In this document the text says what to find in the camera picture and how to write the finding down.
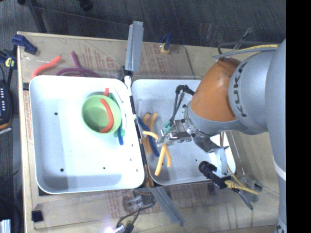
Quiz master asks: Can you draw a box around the green foam tube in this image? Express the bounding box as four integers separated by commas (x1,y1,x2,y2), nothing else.
108,92,126,138

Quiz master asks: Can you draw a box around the purple foam tube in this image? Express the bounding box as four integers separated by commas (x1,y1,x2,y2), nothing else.
56,51,102,78

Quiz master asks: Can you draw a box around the white foam tube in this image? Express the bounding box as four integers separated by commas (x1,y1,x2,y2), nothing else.
112,88,128,130

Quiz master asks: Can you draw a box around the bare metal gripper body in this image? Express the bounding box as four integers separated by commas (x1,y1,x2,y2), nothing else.
167,115,198,143

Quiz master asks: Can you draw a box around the white plastic tray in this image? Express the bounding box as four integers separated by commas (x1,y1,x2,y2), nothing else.
28,74,146,195
130,78,237,187

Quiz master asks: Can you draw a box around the black cylinder on white bracket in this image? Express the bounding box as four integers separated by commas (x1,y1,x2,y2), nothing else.
198,146,233,190

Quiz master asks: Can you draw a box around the green bowl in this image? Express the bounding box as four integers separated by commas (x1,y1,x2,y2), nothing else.
81,94,122,135

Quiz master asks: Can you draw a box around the brown cardboard board red print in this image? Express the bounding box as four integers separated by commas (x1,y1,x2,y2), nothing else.
16,31,280,231

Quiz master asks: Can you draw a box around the blue foam tube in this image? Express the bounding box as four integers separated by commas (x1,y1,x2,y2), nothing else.
117,127,125,146
137,116,160,157

